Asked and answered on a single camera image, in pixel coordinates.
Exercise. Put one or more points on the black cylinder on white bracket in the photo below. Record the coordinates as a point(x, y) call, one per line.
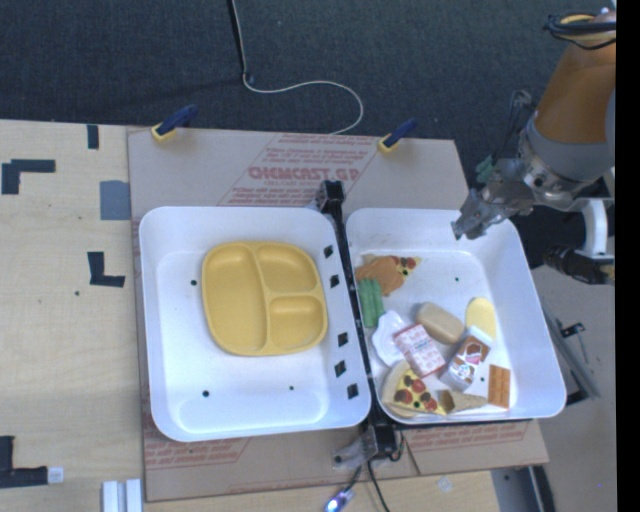
point(595, 225)

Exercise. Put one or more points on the thin black rod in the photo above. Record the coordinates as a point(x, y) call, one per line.
point(352, 290)

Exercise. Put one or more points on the tan toy bread loaf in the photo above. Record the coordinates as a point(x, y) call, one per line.
point(440, 322)

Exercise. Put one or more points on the orange toy biscuit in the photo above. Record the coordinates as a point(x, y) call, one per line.
point(499, 386)

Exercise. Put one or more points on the red and white carton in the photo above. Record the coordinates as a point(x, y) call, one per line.
point(419, 350)

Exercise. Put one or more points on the yellow divided plate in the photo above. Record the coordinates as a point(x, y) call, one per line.
point(235, 295)

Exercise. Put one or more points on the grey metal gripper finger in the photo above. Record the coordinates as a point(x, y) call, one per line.
point(485, 217)
point(464, 220)

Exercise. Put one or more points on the small toy pizza slice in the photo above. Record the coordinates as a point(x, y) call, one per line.
point(411, 262)

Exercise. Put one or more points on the brown and white carton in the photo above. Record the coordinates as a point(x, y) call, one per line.
point(467, 360)

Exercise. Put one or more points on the white plastic tray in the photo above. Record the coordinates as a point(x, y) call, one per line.
point(520, 310)
point(175, 325)

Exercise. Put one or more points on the green toy beans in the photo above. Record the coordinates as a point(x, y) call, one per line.
point(371, 302)

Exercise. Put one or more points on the brown cardboard board red print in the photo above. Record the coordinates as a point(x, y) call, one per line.
point(200, 165)

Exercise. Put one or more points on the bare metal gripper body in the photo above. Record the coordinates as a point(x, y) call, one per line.
point(510, 187)

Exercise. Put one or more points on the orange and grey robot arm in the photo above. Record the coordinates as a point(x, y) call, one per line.
point(575, 100)

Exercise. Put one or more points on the tan toy bread wedge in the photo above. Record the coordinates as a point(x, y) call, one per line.
point(467, 401)

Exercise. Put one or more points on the yellow oval toy slice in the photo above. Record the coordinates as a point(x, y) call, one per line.
point(481, 312)

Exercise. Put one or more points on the large toy pizza slice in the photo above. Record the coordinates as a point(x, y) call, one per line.
point(407, 390)

